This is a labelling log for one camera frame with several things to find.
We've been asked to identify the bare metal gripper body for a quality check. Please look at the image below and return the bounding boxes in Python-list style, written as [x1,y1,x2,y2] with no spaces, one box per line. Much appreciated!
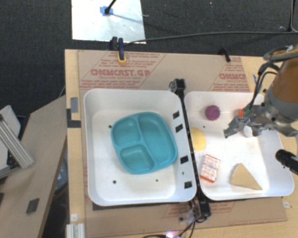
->
[246,104,283,131]

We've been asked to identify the white round object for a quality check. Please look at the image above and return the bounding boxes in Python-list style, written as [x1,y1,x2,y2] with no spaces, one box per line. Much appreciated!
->
[242,125,254,137]

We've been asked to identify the white plastic tray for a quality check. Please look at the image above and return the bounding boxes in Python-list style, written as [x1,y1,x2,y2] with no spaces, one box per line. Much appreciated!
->
[83,88,198,206]
[184,91,296,201]

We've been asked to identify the purple grapes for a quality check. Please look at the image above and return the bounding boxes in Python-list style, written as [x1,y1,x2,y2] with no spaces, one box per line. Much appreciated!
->
[204,105,221,121]

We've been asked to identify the yellow oval toy food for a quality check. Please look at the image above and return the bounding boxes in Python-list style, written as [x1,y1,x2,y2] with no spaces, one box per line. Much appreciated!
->
[190,127,206,151]

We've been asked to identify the thin black rod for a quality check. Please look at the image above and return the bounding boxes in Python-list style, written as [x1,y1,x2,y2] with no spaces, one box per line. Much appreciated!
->
[179,89,206,204]

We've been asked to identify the orange and white carton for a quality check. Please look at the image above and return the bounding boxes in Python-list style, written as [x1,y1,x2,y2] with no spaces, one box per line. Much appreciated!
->
[199,154,222,183]

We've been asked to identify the tan pizza slice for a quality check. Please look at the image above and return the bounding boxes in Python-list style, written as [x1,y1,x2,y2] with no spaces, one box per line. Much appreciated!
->
[229,163,263,191]

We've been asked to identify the blue divided plate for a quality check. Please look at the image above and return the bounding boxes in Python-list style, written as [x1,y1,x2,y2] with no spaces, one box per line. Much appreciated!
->
[110,112,178,175]

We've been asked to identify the brown cardboard board red print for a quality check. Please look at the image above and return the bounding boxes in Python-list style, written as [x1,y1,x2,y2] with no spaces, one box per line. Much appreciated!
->
[77,50,289,238]

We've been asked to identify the black cylinder on white bracket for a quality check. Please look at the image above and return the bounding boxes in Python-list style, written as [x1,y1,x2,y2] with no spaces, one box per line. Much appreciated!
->
[275,131,298,176]

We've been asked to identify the black block with thin wires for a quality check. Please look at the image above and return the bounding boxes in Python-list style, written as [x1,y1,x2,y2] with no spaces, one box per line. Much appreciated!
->
[197,199,212,218]
[169,78,187,93]

